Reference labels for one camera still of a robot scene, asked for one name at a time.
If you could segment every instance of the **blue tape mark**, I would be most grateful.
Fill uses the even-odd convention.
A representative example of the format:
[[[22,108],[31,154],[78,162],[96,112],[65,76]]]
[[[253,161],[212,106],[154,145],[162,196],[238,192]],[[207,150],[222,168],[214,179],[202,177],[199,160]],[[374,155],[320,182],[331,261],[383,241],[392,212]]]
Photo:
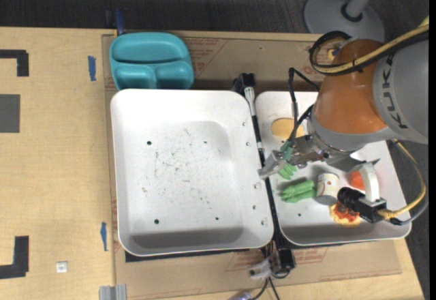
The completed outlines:
[[[97,80],[95,78],[95,73],[96,73],[95,57],[92,57],[91,55],[88,55],[88,71],[89,71],[89,76],[91,77],[91,82]]]
[[[104,251],[107,252],[108,251],[108,242],[107,242],[108,233],[106,232],[106,223],[105,222],[102,222],[102,227],[100,228],[100,235],[102,236]]]

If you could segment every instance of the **tin can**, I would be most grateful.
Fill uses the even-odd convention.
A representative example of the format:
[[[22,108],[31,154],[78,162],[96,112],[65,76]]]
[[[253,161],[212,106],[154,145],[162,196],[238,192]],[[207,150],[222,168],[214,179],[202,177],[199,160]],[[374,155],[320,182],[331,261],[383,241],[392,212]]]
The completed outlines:
[[[339,191],[339,177],[331,172],[318,175],[316,187],[316,201],[324,205],[333,205],[337,202]]]

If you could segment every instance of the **wooden table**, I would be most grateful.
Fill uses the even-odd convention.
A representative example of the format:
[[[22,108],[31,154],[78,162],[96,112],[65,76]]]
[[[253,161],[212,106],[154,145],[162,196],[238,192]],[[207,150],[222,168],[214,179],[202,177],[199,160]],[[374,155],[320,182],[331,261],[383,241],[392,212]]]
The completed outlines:
[[[0,28],[0,49],[29,53],[29,76],[17,76],[15,59],[0,59],[0,95],[20,95],[19,132],[0,133],[0,266],[12,264],[14,238],[29,237],[29,270],[0,279],[2,299],[98,299],[100,286],[116,284],[102,62],[102,36],[113,33]],[[282,299],[423,299],[404,239],[394,246],[401,274],[282,286],[278,293]],[[58,272],[64,261],[67,272]]]

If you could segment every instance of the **cardboard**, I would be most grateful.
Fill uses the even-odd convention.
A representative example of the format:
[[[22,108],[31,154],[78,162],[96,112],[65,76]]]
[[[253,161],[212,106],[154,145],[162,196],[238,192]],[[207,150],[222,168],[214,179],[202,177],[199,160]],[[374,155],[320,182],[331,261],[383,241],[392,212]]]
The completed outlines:
[[[196,69],[194,89],[230,89],[240,73],[251,72],[257,77],[259,93],[265,90],[286,90],[287,69],[291,64],[309,74],[316,83],[320,84],[323,79],[321,75],[309,72],[308,49],[313,43],[310,40],[279,40],[280,35],[275,36],[275,39],[266,35],[270,38],[267,40],[256,34],[247,34],[249,39],[213,37],[214,34],[208,37],[207,33],[203,33],[203,38],[190,37],[186,32],[178,34],[192,53]],[[250,267],[263,259],[259,250],[126,262],[125,250],[116,233],[116,188],[110,125],[110,100],[116,93],[116,88],[107,55],[113,39],[113,36],[104,36],[102,42],[117,284],[126,284],[129,298],[132,299],[159,299],[260,288],[263,281],[253,280],[248,272]],[[305,82],[300,81],[299,90],[304,90],[303,84]],[[275,286],[401,273],[393,241],[294,249],[293,253],[297,267],[292,270],[291,277],[275,280]]]

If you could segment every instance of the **teal container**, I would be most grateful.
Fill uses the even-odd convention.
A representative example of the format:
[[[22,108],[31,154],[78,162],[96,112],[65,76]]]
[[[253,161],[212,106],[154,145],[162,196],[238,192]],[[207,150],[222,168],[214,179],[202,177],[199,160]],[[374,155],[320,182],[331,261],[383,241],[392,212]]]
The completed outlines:
[[[109,54],[118,90],[189,89],[193,84],[186,44],[171,33],[125,33],[115,38]]]

